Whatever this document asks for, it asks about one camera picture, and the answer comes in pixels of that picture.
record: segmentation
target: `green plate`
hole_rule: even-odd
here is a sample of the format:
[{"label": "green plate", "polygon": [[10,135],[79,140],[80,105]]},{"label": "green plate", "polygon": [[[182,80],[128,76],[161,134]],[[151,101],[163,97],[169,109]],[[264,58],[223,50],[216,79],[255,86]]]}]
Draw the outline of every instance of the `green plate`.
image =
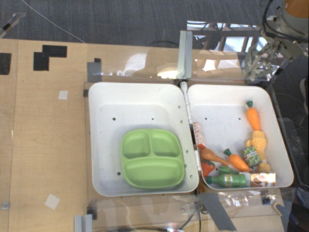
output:
[{"label": "green plate", "polygon": [[183,152],[168,130],[128,132],[121,142],[121,165],[126,181],[137,188],[169,188],[184,178]]}]

